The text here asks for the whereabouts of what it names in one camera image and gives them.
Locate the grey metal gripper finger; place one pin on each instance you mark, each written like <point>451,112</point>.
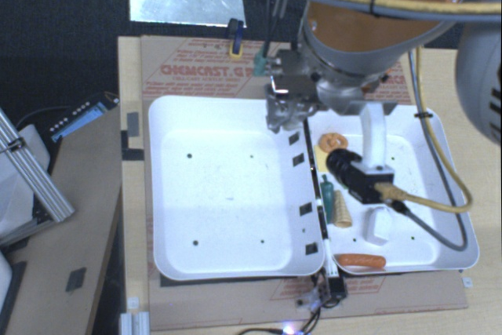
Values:
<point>277,111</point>
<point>301,111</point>

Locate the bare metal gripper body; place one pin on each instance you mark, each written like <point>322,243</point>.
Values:
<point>298,74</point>

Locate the orange pretzel biscuit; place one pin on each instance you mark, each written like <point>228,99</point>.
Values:
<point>328,140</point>

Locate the pale yellow cheese slice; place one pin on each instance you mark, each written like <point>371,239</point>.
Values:
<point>322,161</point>

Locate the brown cardboard board red print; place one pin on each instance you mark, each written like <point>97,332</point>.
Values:
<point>219,66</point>

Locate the thin black and white rod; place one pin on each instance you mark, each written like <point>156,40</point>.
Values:
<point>316,184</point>

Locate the white plastic tray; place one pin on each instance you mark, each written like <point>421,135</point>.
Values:
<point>408,239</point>
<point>227,188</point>

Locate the dark green bottle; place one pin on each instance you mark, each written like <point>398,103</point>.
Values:
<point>327,200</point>

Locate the tan ice cream cone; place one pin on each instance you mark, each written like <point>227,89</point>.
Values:
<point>342,213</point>

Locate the orange sausage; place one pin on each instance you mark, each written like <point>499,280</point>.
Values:
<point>361,261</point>

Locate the black cylinder on white bracket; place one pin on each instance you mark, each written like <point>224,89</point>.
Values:
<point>374,137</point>

